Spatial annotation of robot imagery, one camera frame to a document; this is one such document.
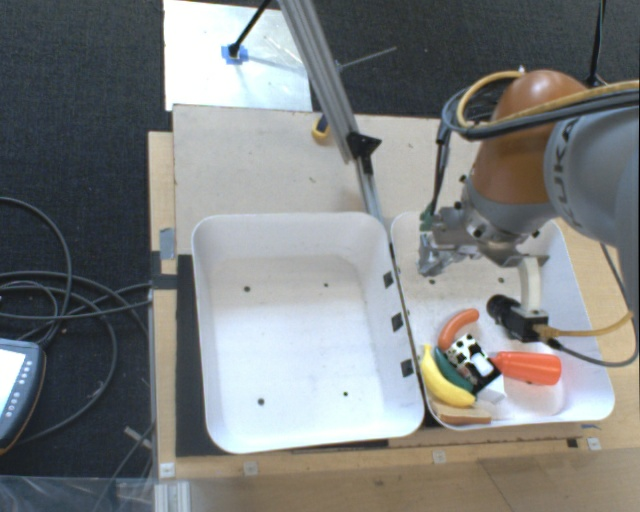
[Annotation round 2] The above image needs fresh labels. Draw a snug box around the orange sausage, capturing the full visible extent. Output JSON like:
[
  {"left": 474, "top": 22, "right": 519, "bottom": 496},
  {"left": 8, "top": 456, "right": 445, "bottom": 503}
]
[{"left": 437, "top": 308, "right": 480, "bottom": 351}]

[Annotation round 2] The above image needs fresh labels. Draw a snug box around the black and white carton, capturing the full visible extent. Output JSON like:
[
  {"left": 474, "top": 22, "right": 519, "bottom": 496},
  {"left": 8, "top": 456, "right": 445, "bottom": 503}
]
[{"left": 446, "top": 332, "right": 507, "bottom": 403}]

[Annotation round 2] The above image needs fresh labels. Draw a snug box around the yellow banana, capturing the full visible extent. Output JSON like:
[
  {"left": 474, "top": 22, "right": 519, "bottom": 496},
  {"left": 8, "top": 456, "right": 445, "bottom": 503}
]
[{"left": 418, "top": 343, "right": 477, "bottom": 409}]

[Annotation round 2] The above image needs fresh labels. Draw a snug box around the dark green toy vegetable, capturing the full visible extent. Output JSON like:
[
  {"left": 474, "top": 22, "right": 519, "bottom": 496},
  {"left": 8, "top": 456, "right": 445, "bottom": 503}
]
[{"left": 433, "top": 346, "right": 476, "bottom": 394}]

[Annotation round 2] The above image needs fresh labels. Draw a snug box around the thin black rod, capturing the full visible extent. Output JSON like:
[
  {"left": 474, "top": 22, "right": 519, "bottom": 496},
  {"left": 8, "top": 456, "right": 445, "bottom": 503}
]
[{"left": 385, "top": 227, "right": 428, "bottom": 409}]

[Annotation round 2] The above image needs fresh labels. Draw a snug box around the brown bread slice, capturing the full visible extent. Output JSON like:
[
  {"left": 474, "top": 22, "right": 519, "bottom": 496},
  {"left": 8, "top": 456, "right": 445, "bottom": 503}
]
[{"left": 430, "top": 397, "right": 494, "bottom": 427}]

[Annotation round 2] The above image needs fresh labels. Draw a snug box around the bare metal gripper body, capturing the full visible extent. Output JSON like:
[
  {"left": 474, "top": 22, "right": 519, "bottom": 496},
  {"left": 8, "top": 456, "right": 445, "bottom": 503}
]
[{"left": 427, "top": 203, "right": 502, "bottom": 261}]

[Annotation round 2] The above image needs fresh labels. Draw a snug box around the white plastic tray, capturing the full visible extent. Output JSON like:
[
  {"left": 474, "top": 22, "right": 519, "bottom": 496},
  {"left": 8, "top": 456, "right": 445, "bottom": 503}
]
[
  {"left": 191, "top": 211, "right": 427, "bottom": 455},
  {"left": 389, "top": 209, "right": 617, "bottom": 431}
]

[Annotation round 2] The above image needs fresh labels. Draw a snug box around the black cylinder on white bracket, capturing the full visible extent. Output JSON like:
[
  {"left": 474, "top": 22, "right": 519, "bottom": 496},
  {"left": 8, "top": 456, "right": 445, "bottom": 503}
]
[{"left": 486, "top": 253, "right": 550, "bottom": 345}]

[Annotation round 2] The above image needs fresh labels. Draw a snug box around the orange bottle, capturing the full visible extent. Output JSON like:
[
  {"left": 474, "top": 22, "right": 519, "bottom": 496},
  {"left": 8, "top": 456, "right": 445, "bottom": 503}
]
[{"left": 491, "top": 351, "right": 563, "bottom": 387}]

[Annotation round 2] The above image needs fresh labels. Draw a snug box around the pale wood board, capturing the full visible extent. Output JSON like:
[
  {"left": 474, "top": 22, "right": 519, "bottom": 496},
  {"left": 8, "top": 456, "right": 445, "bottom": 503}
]
[{"left": 148, "top": 103, "right": 640, "bottom": 480}]

